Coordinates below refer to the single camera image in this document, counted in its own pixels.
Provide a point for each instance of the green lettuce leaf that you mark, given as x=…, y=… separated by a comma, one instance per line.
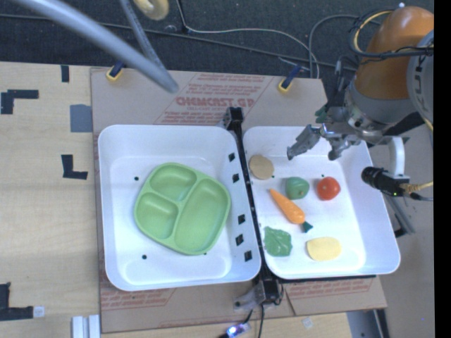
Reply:
x=277, y=242

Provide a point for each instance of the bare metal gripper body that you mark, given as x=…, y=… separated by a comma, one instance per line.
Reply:
x=349, y=127

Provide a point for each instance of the green divided plate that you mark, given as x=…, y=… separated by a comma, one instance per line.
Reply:
x=183, y=208

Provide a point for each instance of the white plastic tray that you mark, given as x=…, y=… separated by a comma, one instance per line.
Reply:
x=352, y=224
x=127, y=259

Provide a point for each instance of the orange carrot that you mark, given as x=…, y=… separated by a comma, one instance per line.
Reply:
x=287, y=208

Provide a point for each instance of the tan round biscuit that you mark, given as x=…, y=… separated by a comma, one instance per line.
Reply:
x=261, y=167

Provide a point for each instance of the black cylinder on white bracket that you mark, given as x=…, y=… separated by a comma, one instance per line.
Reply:
x=385, y=178

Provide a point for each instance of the brown cardboard board red print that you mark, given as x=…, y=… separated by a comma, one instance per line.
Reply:
x=211, y=93

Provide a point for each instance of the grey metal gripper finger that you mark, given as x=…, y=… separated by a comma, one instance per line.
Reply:
x=337, y=150
x=299, y=144

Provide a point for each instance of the thin black rod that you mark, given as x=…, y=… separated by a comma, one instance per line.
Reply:
x=249, y=188

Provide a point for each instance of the green bell pepper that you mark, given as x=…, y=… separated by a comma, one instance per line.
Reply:
x=296, y=188

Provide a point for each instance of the yellow potato slice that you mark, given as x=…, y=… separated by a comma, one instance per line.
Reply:
x=323, y=249

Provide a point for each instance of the red tomato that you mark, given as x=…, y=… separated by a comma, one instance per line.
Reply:
x=328, y=188

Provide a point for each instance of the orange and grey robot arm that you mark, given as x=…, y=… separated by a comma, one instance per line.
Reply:
x=391, y=65

